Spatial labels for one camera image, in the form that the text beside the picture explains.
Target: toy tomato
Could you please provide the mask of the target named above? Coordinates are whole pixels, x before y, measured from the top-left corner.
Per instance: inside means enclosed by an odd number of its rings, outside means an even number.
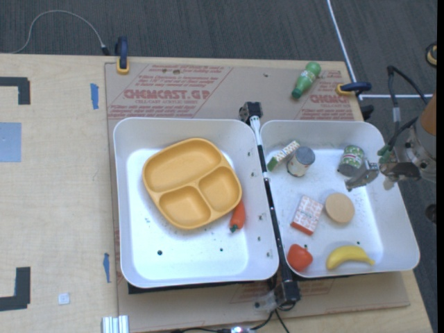
[[[292,244],[287,253],[287,261],[294,270],[303,271],[311,264],[313,257],[306,248]]]

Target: black clamp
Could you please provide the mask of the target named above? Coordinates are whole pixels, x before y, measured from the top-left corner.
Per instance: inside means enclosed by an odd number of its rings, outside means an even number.
[[[117,73],[126,75],[130,71],[130,62],[128,60],[128,39],[126,36],[120,36],[114,48],[114,54],[119,57],[117,60]]]
[[[356,97],[359,97],[362,92],[367,92],[371,89],[372,85],[370,83],[361,81],[349,84],[338,84],[336,86],[336,93],[342,96],[350,96],[355,94]],[[374,109],[375,108],[373,107],[373,105],[361,106],[361,113],[364,121],[370,118]]]

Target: green can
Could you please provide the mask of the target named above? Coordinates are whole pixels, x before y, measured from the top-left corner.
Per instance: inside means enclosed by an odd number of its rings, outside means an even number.
[[[344,148],[338,172],[345,176],[353,176],[364,162],[364,151],[358,146],[349,145]]]

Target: tin can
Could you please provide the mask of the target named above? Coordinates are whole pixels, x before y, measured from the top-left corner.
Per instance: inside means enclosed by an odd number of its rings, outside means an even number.
[[[300,146],[287,162],[287,171],[293,176],[304,176],[309,166],[314,163],[314,159],[311,148]]]
[[[338,172],[345,176],[353,176],[361,168],[364,151],[358,146],[349,145],[344,148]]]

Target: yellow divided plate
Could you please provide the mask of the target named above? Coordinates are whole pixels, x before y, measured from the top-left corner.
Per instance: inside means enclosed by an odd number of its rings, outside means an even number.
[[[148,158],[142,178],[159,211],[184,230],[217,220],[242,196],[230,163],[203,138],[186,139]]]

